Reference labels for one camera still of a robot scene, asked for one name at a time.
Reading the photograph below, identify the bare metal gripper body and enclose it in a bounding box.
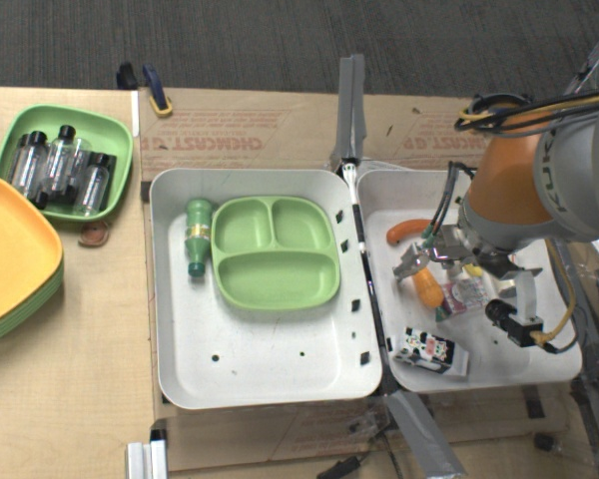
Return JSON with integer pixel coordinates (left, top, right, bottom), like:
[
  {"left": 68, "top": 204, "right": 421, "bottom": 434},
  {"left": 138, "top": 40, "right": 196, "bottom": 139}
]
[{"left": 423, "top": 224, "right": 521, "bottom": 280}]

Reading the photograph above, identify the orange sausage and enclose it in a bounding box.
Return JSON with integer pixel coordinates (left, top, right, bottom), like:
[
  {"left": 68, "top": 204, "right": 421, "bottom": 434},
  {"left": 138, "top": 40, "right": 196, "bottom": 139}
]
[{"left": 385, "top": 218, "right": 433, "bottom": 247}]

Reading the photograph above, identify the orange carrot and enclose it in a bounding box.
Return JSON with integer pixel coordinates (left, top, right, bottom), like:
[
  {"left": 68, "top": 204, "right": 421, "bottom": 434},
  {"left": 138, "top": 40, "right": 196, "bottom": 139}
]
[{"left": 411, "top": 265, "right": 451, "bottom": 323}]

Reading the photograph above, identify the black and white carton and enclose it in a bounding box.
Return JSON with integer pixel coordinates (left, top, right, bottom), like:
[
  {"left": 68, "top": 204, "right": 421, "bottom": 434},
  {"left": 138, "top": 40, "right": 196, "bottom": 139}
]
[{"left": 392, "top": 326, "right": 471, "bottom": 378}]

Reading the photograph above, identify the white plastic tray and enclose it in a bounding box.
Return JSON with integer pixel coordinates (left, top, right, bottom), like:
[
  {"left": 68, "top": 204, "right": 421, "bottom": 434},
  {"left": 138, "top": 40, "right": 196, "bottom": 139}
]
[
  {"left": 355, "top": 169, "right": 584, "bottom": 395},
  {"left": 149, "top": 168, "right": 384, "bottom": 411}
]

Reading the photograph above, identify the green divided plate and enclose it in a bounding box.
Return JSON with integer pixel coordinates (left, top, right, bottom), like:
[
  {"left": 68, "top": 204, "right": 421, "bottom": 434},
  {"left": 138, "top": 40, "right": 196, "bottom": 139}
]
[{"left": 210, "top": 196, "right": 342, "bottom": 312}]

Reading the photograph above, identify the brown cardboard board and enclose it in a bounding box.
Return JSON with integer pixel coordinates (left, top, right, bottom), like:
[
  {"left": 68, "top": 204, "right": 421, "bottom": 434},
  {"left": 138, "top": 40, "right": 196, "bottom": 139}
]
[{"left": 138, "top": 86, "right": 571, "bottom": 473}]

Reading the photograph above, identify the green plastic bottle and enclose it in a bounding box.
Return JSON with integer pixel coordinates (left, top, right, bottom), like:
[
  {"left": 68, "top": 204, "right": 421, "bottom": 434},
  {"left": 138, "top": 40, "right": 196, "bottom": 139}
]
[{"left": 184, "top": 198, "right": 215, "bottom": 277}]

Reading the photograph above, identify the green square plate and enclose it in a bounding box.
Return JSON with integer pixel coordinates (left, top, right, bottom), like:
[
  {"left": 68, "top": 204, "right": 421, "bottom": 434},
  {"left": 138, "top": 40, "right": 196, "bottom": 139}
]
[{"left": 0, "top": 103, "right": 135, "bottom": 222}]

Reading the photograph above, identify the clear plastic bottle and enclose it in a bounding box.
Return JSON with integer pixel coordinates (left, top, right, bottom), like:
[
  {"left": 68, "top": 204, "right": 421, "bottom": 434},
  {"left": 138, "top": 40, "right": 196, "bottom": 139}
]
[
  {"left": 72, "top": 152, "right": 112, "bottom": 218},
  {"left": 10, "top": 130, "right": 49, "bottom": 200},
  {"left": 43, "top": 124, "right": 78, "bottom": 195}
]

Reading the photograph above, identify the yellow plate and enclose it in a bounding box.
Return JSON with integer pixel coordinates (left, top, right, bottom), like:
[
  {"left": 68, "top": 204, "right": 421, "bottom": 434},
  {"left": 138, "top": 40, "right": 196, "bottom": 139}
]
[{"left": 0, "top": 174, "right": 65, "bottom": 330}]

